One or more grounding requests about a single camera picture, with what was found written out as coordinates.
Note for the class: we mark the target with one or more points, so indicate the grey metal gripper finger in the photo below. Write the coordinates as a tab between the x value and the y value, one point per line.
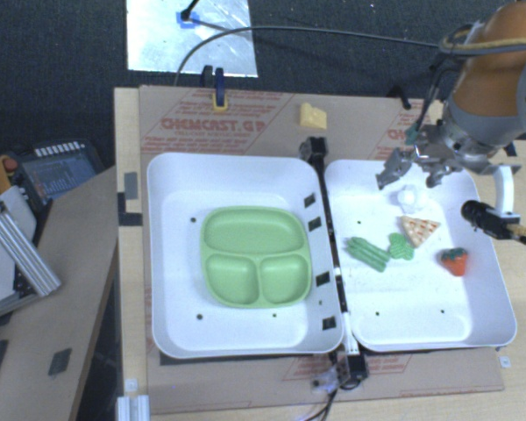
393	167
438	174

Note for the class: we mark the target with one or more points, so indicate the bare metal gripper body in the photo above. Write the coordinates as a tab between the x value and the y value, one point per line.
451	151

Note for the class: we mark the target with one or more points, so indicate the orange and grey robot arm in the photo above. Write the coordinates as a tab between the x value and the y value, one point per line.
491	86

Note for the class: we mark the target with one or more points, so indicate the white garlic bulb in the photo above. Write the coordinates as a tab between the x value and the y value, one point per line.
410	197

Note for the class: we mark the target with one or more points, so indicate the pizza slice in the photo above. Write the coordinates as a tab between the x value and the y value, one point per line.
418	228

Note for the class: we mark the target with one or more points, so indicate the green broccoli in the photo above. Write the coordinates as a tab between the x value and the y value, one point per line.
400	246

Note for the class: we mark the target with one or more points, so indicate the red strawberry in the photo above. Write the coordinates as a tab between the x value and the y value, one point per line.
456	261

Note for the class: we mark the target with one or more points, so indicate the green asparagus bundle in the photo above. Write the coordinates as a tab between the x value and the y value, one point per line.
368	254

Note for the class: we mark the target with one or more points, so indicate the thin black and white rod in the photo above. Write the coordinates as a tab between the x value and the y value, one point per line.
331	235

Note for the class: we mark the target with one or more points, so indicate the yellow cheese wedge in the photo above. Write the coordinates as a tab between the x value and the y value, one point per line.
312	116

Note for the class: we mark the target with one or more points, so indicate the white plastic tray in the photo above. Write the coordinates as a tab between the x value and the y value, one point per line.
184	252
421	305

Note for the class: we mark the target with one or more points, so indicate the brown cardboard board red print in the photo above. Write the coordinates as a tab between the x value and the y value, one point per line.
263	125

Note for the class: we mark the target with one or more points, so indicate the green divided plate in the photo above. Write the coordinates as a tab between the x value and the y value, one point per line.
254	257

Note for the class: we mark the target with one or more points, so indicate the black cylinder on white bracket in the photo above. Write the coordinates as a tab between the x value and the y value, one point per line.
491	211

